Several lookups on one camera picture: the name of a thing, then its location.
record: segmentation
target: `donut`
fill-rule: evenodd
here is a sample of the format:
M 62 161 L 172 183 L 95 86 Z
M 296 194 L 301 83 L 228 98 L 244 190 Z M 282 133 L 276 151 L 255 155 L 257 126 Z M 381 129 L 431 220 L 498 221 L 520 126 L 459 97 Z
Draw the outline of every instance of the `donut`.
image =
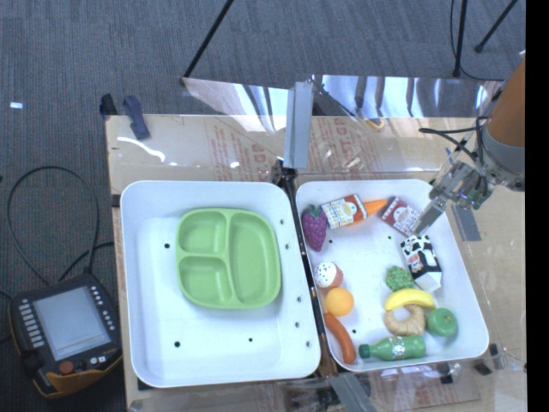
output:
M 334 288 L 343 282 L 343 272 L 335 263 L 325 262 L 313 270 L 313 278 L 320 288 Z
M 423 308 L 416 304 L 404 306 L 409 312 L 404 320 L 397 320 L 393 310 L 388 310 L 383 315 L 383 322 L 391 333 L 395 336 L 410 336 L 412 334 L 423 334 L 425 331 L 425 312 Z

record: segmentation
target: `gray carpet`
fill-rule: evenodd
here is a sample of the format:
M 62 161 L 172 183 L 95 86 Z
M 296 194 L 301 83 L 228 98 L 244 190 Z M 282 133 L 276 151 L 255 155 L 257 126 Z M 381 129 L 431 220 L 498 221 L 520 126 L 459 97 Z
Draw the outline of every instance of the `gray carpet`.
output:
M 510 1 L 468 0 L 461 78 L 504 80 L 519 63 L 526 0 L 474 51 Z M 45 285 L 16 250 L 5 214 L 11 187 L 30 169 L 62 165 L 85 178 L 100 204 L 98 241 L 112 239 L 101 96 L 110 93 L 120 108 L 134 94 L 144 113 L 203 112 L 183 96 L 179 78 L 225 2 L 0 0 L 0 290 Z M 453 2 L 454 45 L 461 5 Z M 311 74 L 452 77 L 451 9 L 452 0 L 235 0 L 190 76 L 274 88 Z M 93 207 L 67 173 L 22 181 L 9 214 L 22 250 L 48 280 L 90 245 Z M 94 272 L 116 298 L 111 246 L 97 251 Z M 8 302 L 0 296 L 0 336 L 9 334 Z M 0 410 L 125 409 L 121 366 L 58 400 L 34 389 L 10 341 L 0 344 L 0 367 Z

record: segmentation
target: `bagel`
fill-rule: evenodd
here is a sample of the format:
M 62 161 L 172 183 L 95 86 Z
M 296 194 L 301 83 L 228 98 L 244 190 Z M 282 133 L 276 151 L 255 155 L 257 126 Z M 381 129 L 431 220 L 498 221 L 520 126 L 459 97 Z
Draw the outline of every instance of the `bagel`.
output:
M 383 315 L 383 322 L 385 323 L 387 330 L 395 336 L 423 334 L 426 324 L 423 308 L 416 304 L 408 304 L 405 305 L 404 308 L 410 312 L 410 316 L 404 320 L 397 320 L 393 310 L 385 312 Z

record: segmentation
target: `soda bottle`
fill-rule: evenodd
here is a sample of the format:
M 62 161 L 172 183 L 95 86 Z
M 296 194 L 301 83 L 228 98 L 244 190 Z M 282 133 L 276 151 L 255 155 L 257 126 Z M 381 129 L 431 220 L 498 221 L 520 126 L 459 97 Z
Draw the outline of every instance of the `soda bottle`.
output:
M 374 355 L 384 361 L 423 357 L 425 355 L 425 339 L 419 334 L 385 337 L 375 345 L 360 345 L 359 354 L 363 359 Z

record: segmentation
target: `green apple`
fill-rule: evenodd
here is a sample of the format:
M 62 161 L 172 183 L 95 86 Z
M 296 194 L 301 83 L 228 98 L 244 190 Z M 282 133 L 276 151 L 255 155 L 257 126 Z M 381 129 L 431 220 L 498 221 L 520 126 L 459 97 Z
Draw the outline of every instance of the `green apple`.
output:
M 427 331 L 436 336 L 453 336 L 457 332 L 457 320 L 448 308 L 435 308 L 427 316 Z

